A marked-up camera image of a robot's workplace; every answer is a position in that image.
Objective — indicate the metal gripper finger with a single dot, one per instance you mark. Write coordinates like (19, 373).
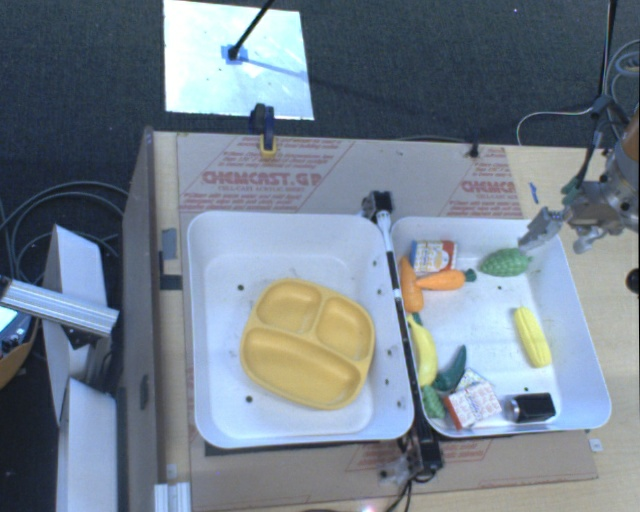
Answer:
(541, 226)
(589, 238)

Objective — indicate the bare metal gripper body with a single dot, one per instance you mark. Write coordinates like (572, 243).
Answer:
(613, 201)

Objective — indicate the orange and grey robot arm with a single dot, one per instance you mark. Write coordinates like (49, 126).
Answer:
(633, 131)

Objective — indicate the light green grapes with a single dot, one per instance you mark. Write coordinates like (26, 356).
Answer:
(504, 262)

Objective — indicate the red and white packet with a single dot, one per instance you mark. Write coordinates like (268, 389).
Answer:
(434, 256)

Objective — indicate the white plastic tray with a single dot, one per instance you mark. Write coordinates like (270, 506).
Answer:
(225, 400)
(480, 320)

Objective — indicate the yellow corn cob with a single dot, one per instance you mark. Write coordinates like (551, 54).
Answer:
(532, 338)

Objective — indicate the orange carrot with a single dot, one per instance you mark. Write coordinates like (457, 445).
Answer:
(411, 295)
(442, 280)

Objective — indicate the thin black and white rod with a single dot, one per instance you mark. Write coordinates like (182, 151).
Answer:
(400, 310)

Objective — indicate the dark green pepper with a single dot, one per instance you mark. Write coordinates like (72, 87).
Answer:
(452, 372)

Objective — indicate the yellow banana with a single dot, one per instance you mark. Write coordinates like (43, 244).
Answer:
(425, 352)

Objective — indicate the black can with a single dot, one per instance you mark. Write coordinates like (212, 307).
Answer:
(536, 407)

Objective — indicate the orange and white carton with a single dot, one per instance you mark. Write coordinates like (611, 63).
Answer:
(474, 405)

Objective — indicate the small green bumpy vegetable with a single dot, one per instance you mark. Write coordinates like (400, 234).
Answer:
(433, 403)

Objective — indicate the brown cardboard board red print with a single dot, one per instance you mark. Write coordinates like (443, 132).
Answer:
(310, 190)

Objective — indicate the yellow divided plate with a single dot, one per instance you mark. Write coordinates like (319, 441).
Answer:
(300, 350)

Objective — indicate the black cylinder on white bracket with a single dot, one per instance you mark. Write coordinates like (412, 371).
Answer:
(635, 280)

